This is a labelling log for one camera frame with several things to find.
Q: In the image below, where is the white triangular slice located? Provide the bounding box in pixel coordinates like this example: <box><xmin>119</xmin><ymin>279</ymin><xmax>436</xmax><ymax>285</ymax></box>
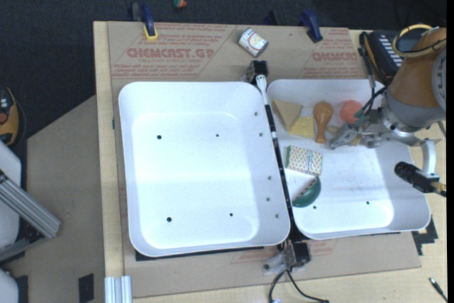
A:
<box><xmin>285</xmin><ymin>168</ymin><xmax>319</xmax><ymax>203</ymax></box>

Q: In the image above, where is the black cylinder on white bracket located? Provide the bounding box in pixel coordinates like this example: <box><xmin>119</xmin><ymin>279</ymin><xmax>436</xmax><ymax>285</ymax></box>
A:
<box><xmin>394</xmin><ymin>138</ymin><xmax>441</xmax><ymax>194</ymax></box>

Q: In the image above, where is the yellow cheese wedge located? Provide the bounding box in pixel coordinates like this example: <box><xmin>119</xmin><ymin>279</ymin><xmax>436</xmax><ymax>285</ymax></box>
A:
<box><xmin>288</xmin><ymin>116</ymin><xmax>316</xmax><ymax>140</ymax></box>

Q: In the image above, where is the orange peach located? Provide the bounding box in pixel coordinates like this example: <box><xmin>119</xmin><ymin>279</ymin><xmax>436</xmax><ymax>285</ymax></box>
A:
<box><xmin>339</xmin><ymin>99</ymin><xmax>364</xmax><ymax>126</ymax></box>

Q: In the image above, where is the brown cardboard board red print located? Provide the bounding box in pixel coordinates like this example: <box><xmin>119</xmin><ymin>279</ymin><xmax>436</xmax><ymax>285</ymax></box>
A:
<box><xmin>106</xmin><ymin>21</ymin><xmax>423</xmax><ymax>299</ymax></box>

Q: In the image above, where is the brown chicken drumstick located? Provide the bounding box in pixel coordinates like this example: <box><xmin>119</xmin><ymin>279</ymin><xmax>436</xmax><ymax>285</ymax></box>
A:
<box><xmin>312</xmin><ymin>101</ymin><xmax>335</xmax><ymax>144</ymax></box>

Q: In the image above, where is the tan bread slice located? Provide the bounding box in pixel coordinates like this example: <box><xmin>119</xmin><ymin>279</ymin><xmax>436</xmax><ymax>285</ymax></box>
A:
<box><xmin>272</xmin><ymin>99</ymin><xmax>304</xmax><ymax>131</ymax></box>

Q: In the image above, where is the patterned white and green carton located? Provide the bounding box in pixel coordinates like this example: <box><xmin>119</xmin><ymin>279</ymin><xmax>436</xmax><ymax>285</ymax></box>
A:
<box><xmin>284</xmin><ymin>145</ymin><xmax>324</xmax><ymax>177</ymax></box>

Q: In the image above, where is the small white can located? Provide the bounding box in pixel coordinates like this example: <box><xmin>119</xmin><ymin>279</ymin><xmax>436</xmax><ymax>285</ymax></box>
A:
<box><xmin>238</xmin><ymin>27</ymin><xmax>270</xmax><ymax>58</ymax></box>

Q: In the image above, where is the green bowl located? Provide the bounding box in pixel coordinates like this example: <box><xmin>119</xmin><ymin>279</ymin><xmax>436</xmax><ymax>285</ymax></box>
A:
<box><xmin>292</xmin><ymin>176</ymin><xmax>322</xmax><ymax>209</ymax></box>

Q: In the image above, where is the thin black and white rod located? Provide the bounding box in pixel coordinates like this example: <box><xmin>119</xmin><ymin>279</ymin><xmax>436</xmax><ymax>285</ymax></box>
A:
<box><xmin>255</xmin><ymin>75</ymin><xmax>296</xmax><ymax>223</ymax></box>

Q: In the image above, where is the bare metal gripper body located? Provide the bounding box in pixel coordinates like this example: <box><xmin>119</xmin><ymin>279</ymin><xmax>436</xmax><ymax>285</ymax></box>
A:
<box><xmin>355</xmin><ymin>109</ymin><xmax>422</xmax><ymax>148</ymax></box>

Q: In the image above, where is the white plastic tray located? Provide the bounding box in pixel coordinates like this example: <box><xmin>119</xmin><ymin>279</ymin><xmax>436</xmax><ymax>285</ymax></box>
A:
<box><xmin>118</xmin><ymin>81</ymin><xmax>292</xmax><ymax>258</ymax></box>
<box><xmin>265</xmin><ymin>78</ymin><xmax>432</xmax><ymax>241</ymax></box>

